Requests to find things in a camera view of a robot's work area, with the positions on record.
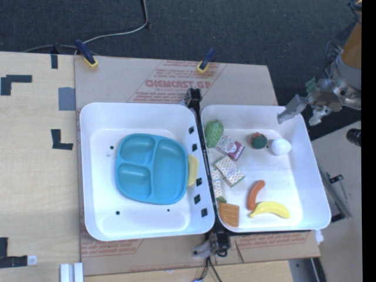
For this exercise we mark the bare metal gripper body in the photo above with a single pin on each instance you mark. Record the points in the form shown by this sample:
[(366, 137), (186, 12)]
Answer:
[(329, 98)]

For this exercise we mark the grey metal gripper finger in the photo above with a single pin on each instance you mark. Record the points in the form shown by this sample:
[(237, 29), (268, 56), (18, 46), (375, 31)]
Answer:
[(291, 109), (318, 114)]

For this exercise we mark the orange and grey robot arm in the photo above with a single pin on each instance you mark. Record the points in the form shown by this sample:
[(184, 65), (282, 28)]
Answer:
[(352, 48)]

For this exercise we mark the white egg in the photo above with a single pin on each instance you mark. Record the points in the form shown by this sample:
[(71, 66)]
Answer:
[(281, 147)]

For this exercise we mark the red and green strawberry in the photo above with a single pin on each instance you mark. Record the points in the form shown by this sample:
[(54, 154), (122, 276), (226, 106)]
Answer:
[(258, 140)]

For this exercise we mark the pink and white carton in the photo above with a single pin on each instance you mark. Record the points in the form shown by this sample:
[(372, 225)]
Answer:
[(232, 148)]

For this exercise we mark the white plastic tray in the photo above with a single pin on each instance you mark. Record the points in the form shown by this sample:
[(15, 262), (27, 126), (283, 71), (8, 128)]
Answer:
[(282, 181), (100, 169)]

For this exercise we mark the green broccoli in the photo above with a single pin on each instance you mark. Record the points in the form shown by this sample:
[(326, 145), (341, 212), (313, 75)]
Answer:
[(214, 132)]

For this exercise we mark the white patterned carton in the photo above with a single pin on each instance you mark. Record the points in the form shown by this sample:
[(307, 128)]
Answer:
[(230, 172)]

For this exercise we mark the orange sausage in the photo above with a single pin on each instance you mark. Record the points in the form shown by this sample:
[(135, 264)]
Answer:
[(254, 194)]

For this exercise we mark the thin black rod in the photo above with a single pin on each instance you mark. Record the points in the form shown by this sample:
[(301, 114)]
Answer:
[(204, 157)]

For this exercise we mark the yellow banana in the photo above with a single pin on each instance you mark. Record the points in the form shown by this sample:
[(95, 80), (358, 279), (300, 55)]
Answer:
[(273, 208)]

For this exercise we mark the white patterned packet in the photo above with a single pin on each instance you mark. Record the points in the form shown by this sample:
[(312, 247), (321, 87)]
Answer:
[(218, 187)]

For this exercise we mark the small green piece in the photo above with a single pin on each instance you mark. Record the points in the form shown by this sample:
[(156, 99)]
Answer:
[(221, 199)]

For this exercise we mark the yellow flat slice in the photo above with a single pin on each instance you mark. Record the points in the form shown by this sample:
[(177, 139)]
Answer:
[(193, 169)]

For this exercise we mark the orange waffle biscuit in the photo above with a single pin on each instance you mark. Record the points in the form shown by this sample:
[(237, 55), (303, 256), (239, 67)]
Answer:
[(229, 214)]

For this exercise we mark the blue divided plate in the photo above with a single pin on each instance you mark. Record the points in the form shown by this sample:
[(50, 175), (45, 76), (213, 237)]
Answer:
[(164, 172)]

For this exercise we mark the brown cardboard board, red print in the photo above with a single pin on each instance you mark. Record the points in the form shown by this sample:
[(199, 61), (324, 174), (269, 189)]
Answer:
[(117, 81)]

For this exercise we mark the black cylinder on white bracket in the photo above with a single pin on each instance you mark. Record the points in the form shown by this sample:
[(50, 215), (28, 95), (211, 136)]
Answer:
[(354, 137)]

